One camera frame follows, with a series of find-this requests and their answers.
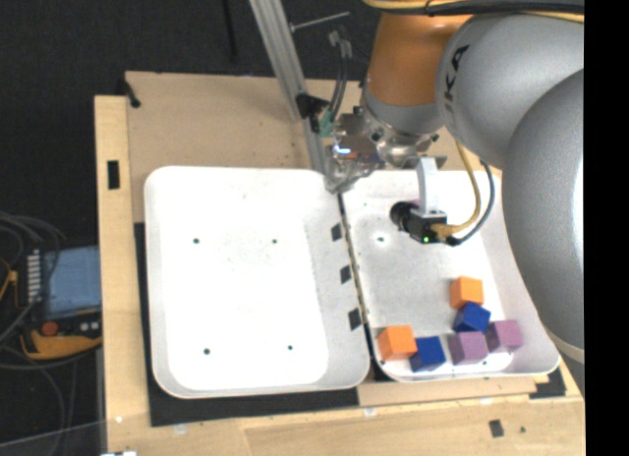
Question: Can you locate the brown cardboard board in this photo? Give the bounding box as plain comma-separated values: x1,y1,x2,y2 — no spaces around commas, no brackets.
124,70,538,409

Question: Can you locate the black cylinder on white bracket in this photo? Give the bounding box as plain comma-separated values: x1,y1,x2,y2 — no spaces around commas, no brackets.
389,156,449,246

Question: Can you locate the orange cube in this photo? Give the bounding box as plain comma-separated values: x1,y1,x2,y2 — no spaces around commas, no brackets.
448,275,486,311
376,324,419,363

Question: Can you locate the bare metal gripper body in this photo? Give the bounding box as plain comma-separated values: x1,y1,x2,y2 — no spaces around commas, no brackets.
331,112,435,176

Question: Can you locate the white plastic tray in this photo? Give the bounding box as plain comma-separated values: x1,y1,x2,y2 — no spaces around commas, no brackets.
143,164,372,400
338,168,562,383

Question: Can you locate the purple cube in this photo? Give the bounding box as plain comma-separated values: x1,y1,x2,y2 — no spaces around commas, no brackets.
446,330,489,366
485,318,525,353

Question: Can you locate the blue cube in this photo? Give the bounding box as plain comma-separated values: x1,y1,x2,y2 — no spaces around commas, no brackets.
451,301,492,334
408,335,448,373

